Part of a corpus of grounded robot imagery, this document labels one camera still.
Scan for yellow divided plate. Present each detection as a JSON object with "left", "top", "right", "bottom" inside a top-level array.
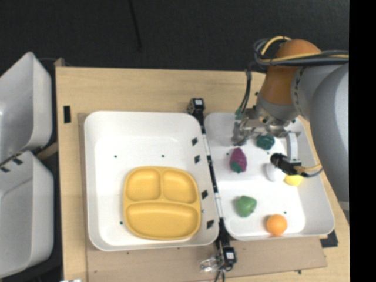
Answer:
[{"left": 122, "top": 166, "right": 202, "bottom": 241}]

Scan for green bell pepper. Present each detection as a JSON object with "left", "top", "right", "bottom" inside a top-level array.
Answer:
[{"left": 234, "top": 195, "right": 258, "bottom": 218}]

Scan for white plastic tray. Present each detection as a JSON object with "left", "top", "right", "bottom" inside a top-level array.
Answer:
[
  {"left": 83, "top": 110, "right": 220, "bottom": 252},
  {"left": 203, "top": 112, "right": 336, "bottom": 242}
]

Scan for yellow lemon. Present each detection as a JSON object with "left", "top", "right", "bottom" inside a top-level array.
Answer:
[{"left": 283, "top": 173, "right": 303, "bottom": 187}]

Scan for black block with wires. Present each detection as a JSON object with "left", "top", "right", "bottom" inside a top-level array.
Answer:
[
  {"left": 221, "top": 246, "right": 237, "bottom": 266},
  {"left": 187, "top": 98, "right": 206, "bottom": 115}
]

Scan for white egg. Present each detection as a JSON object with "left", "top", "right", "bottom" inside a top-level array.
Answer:
[{"left": 265, "top": 163, "right": 284, "bottom": 182}]

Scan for orange fruit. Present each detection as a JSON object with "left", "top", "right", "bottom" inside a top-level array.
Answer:
[{"left": 266, "top": 214, "right": 288, "bottom": 237}]

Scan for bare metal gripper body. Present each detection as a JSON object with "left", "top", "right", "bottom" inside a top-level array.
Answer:
[{"left": 242, "top": 108, "right": 302, "bottom": 139}]

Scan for black cylinder on white bracket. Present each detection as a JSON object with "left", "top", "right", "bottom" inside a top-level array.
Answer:
[{"left": 270, "top": 130, "right": 303, "bottom": 176}]

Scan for dark green broccoli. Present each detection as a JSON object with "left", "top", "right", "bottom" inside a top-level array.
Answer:
[{"left": 256, "top": 133, "right": 276, "bottom": 150}]

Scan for purple grapes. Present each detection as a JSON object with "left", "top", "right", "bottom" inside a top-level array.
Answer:
[{"left": 229, "top": 147, "right": 247, "bottom": 174}]

